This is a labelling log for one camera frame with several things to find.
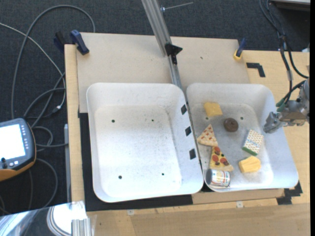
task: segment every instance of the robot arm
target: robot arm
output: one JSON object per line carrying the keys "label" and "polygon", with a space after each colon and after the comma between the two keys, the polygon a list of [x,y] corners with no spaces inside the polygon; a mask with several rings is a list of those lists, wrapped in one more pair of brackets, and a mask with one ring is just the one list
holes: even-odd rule
{"label": "robot arm", "polygon": [[277,113],[270,112],[264,125],[266,133],[274,133],[283,126],[302,126],[305,121],[310,123],[310,79],[300,86],[300,93],[296,100],[282,103]]}

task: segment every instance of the wooden edge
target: wooden edge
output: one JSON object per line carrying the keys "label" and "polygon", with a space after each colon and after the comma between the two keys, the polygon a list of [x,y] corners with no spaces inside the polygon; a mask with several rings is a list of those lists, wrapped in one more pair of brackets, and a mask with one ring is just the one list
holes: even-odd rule
{"label": "wooden edge", "polygon": [[69,127],[69,154],[71,171],[71,200],[84,200],[81,157],[80,119],[78,118],[78,76],[76,46],[64,46],[67,115]]}
{"label": "wooden edge", "polygon": [[232,201],[271,199],[284,196],[284,189],[248,190],[231,192],[198,192],[192,195],[196,204],[222,203]]}

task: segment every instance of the pepperoni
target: pepperoni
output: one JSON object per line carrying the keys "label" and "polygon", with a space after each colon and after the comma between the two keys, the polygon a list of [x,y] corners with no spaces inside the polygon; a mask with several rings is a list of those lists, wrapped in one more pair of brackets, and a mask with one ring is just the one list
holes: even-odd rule
{"label": "pepperoni", "polygon": [[216,146],[216,147],[215,147],[215,151],[216,151],[216,152],[220,152],[221,149],[220,149],[218,146]]}
{"label": "pepperoni", "polygon": [[225,162],[227,162],[227,159],[223,157],[220,159],[220,162],[224,164]]}
{"label": "pepperoni", "polygon": [[215,161],[215,162],[218,162],[219,161],[219,158],[217,155],[213,155],[212,156],[212,160]]}

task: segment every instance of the black bracket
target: black bracket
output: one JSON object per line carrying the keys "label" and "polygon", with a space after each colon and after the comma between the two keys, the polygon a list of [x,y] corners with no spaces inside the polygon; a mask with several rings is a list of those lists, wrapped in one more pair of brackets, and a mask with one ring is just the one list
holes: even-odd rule
{"label": "black bracket", "polygon": [[171,56],[173,64],[177,65],[176,55],[182,50],[182,48],[175,46],[175,45],[172,45],[172,44],[167,42],[165,44],[165,50],[166,50],[166,54],[168,56]]}
{"label": "black bracket", "polygon": [[256,68],[258,69],[258,73],[260,77],[266,77],[264,69],[259,63],[246,63],[247,68]]}
{"label": "black bracket", "polygon": [[297,185],[294,189],[284,189],[284,197],[277,198],[277,202],[279,205],[291,205],[292,197],[300,197],[301,193],[303,193],[300,181],[298,181]]}

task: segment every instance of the white tray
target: white tray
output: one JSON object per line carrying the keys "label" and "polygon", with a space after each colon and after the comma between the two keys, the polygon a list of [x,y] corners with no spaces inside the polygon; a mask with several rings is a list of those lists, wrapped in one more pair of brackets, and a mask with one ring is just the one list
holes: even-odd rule
{"label": "white tray", "polygon": [[[226,155],[234,171],[228,188],[211,188],[218,192],[291,188],[298,181],[298,173],[284,135],[283,128],[273,134],[266,134],[263,126],[268,114],[276,111],[271,91],[263,85],[253,84],[192,84],[187,89],[192,123],[198,137],[212,124],[219,147]],[[205,102],[219,103],[222,116],[206,119]],[[223,126],[226,118],[239,123],[236,132],[227,132]],[[257,156],[261,169],[256,173],[241,173],[238,162],[250,156],[242,150],[247,133],[253,129],[264,135],[264,141]],[[209,166],[211,147],[199,145],[200,160],[204,177]]]}
{"label": "white tray", "polygon": [[193,133],[186,134],[186,101],[178,87],[96,83],[87,91],[87,103],[98,198],[119,202],[202,188]]}

